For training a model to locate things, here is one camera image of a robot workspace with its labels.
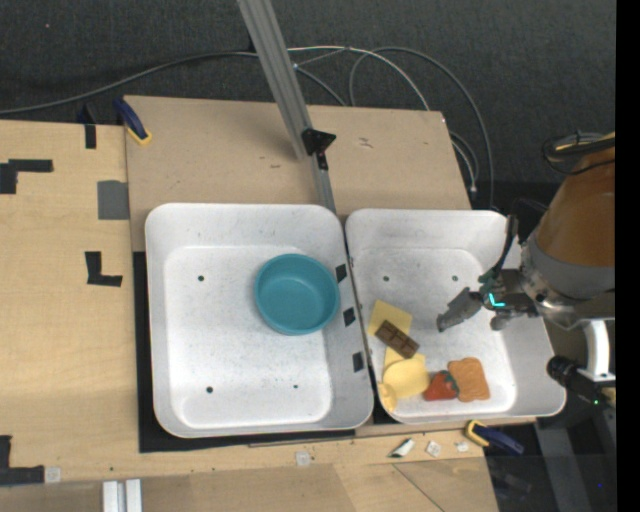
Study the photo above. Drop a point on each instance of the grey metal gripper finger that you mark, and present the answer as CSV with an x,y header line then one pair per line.
x,y
457,312
504,320

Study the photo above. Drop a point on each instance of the white plastic tray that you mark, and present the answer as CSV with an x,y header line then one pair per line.
x,y
440,260
225,340

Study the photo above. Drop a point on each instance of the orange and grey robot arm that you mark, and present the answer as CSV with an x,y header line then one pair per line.
x,y
580,225

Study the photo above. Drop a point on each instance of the orange toast slice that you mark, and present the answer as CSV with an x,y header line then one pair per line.
x,y
469,380

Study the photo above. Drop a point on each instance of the white and green small piece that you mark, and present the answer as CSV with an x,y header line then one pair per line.
x,y
401,448

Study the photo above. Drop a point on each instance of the black cylinder on white bracket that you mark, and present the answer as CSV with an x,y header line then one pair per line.
x,y
597,350

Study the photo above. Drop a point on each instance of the brown chocolate bar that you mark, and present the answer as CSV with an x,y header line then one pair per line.
x,y
396,340

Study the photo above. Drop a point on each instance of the brown cardboard board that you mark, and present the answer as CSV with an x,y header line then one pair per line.
x,y
225,150

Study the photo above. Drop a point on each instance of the red strawberry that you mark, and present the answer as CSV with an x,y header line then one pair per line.
x,y
440,387

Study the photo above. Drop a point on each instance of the yellow cheese slice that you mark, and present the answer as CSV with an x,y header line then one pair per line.
x,y
392,315

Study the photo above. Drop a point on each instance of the teal bowl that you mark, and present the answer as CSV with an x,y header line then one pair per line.
x,y
297,294

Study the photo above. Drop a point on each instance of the yellow square slice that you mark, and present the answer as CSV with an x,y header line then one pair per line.
x,y
391,356

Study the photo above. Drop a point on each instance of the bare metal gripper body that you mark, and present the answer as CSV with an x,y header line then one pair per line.
x,y
517,295

